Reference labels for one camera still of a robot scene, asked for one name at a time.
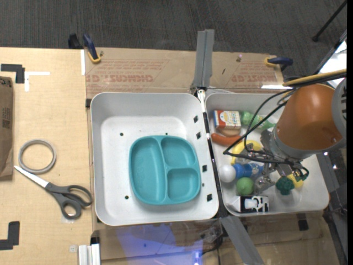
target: black chair leg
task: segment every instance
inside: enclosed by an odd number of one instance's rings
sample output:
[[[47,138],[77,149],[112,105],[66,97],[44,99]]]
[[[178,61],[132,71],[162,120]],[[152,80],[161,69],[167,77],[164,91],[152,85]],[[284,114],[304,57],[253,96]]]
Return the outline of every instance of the black chair leg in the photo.
[[[331,18],[329,18],[329,20],[324,24],[324,26],[321,28],[321,30],[319,30],[319,32],[316,33],[316,35],[312,37],[313,41],[317,42],[319,40],[319,36],[321,35],[321,33],[324,32],[324,30],[329,26],[329,24],[333,21],[333,19],[338,15],[339,12],[341,12],[341,10],[346,5],[347,5],[347,0],[345,0],[342,3],[342,5],[337,9],[337,11],[331,16]]]

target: white egg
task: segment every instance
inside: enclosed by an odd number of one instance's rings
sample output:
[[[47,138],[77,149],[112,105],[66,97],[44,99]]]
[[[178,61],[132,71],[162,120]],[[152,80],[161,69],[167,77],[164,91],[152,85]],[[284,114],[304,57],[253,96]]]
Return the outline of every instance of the white egg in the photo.
[[[219,168],[221,181],[225,183],[233,182],[236,178],[236,171],[232,165],[223,165]]]

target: green toy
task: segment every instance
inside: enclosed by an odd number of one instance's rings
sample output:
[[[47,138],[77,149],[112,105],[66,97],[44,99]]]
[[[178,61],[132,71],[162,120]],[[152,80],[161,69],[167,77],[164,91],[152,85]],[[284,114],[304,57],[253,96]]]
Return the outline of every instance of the green toy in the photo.
[[[241,121],[242,125],[249,125],[251,120],[252,120],[252,118],[253,118],[253,116],[254,115],[252,113],[248,112],[248,111],[240,112],[240,121]],[[262,117],[262,116],[256,115],[251,127],[256,125],[263,118],[264,117]],[[258,126],[258,129],[266,130],[266,129],[274,127],[275,125],[276,124],[273,124],[270,121],[266,120],[261,125]]]
[[[281,177],[276,182],[276,188],[281,192],[282,195],[289,195],[291,190],[294,188],[294,183],[287,177]]]
[[[251,195],[254,191],[254,182],[249,177],[242,177],[237,181],[238,195]]]

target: teal divided plate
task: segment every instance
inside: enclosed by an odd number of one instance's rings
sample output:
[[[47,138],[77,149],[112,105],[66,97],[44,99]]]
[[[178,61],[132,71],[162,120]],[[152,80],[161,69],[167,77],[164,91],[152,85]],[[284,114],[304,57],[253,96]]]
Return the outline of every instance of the teal divided plate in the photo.
[[[166,205],[194,199],[201,176],[192,145],[176,136],[145,136],[130,149],[132,190],[144,203]]]

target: gray scissors handle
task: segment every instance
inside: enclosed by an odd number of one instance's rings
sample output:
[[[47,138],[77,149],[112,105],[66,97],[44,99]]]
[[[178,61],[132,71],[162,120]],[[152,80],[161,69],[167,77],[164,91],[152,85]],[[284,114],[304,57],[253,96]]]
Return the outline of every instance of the gray scissors handle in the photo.
[[[45,189],[55,197],[55,199],[59,203],[62,214],[67,219],[75,219],[80,217],[82,208],[91,205],[93,201],[91,193],[86,188],[81,187],[80,185],[68,185],[66,187],[58,187],[57,185],[48,183]],[[81,190],[87,195],[88,200],[84,200],[79,195],[71,193],[72,190]],[[66,206],[71,206],[75,210],[75,214],[70,215],[68,212],[66,212]]]
[[[54,196],[56,201],[59,203],[61,213],[62,215],[64,215],[66,219],[71,220],[81,216],[81,213],[82,213],[81,205],[77,201],[67,198],[60,193],[55,193],[55,192],[50,192],[50,193],[51,195]],[[68,212],[66,212],[66,209],[65,209],[66,206],[71,206],[75,210],[75,213],[69,214]]]

